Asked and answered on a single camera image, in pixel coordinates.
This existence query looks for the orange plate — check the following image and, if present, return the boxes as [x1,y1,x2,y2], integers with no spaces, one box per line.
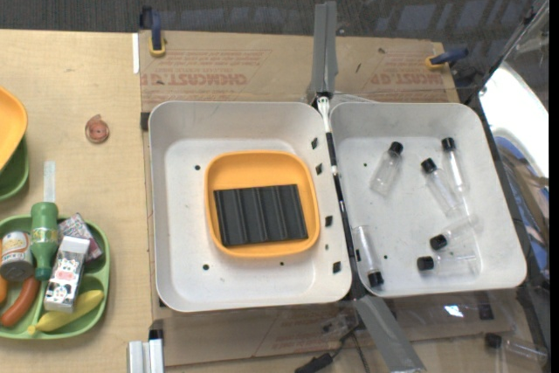
[204,149,321,259]
[0,86,30,172]

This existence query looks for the thin black and white rod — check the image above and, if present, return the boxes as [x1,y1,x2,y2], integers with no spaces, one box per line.
[317,96,364,299]

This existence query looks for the black ribbed rack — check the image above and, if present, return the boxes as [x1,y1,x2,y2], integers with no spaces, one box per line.
[212,183,310,248]

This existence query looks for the brown cardboard board red print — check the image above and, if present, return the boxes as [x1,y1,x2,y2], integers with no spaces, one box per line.
[138,29,517,368]

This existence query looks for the clear plastic bottle black cap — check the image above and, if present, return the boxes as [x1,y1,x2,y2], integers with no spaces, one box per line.
[484,333,548,364]
[420,157,472,219]
[429,215,484,252]
[440,136,471,196]
[369,141,404,197]
[352,224,385,288]
[416,251,482,279]

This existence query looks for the white plastic tray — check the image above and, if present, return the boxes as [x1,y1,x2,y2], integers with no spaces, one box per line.
[148,100,354,314]
[328,101,528,300]

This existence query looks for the pink round disc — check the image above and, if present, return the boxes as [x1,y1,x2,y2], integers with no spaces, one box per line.
[84,114,111,144]

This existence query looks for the pink packet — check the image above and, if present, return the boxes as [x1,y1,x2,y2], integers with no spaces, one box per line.
[57,212,105,264]

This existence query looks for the green divided plate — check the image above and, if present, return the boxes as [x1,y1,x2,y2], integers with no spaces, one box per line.
[0,214,111,340]

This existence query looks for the white milk carton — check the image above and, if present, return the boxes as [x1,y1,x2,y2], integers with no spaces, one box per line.
[43,235,92,314]

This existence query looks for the green bottle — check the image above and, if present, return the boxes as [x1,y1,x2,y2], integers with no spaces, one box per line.
[29,201,60,282]

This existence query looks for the yellow banana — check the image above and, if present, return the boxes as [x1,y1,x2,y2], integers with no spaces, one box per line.
[26,288,106,335]

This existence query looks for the small can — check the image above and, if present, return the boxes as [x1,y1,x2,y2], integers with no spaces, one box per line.
[0,230,36,282]

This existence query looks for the orange sausage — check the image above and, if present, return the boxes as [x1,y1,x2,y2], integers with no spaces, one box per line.
[0,276,42,328]

